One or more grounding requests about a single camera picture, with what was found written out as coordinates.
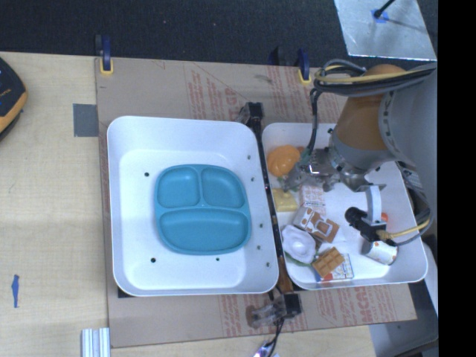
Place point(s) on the brown cardboard board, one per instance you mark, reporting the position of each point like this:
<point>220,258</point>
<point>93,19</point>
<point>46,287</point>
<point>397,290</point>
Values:
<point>148,87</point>

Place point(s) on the orange toy pepper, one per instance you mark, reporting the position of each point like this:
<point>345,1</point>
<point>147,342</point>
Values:
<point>282,160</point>

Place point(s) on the yellow toy cheese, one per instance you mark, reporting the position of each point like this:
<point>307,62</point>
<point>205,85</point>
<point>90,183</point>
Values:
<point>284,201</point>

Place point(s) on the blue divided plate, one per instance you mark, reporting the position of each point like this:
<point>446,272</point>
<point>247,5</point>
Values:
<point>202,210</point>

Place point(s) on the black cylinder on white bracket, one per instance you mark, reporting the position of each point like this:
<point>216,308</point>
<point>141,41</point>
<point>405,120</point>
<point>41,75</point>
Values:
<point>366,223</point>

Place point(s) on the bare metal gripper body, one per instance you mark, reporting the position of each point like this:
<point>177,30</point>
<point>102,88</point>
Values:
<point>327,164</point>

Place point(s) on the white carton with orange print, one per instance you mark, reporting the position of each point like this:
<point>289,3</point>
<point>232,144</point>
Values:
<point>344,271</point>

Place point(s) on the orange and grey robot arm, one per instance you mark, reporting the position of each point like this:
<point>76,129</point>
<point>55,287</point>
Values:
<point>372,125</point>

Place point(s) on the brown toy waffle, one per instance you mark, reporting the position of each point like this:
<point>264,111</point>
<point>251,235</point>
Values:
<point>328,261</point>

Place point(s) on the small white orange carton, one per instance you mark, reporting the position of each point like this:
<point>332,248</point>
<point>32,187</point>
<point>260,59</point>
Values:
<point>313,197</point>

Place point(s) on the white can with orange print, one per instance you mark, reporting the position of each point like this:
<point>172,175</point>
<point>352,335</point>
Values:
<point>383,253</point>

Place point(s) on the brown and white toy biscuit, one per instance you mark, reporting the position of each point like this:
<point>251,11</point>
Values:
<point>316,223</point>

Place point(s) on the white plastic tray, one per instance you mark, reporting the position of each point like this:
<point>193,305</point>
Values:
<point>394,259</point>
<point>134,206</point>

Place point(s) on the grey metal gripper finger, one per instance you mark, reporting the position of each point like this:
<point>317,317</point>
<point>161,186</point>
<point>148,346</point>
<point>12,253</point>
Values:
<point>331,185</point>
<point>294,180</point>

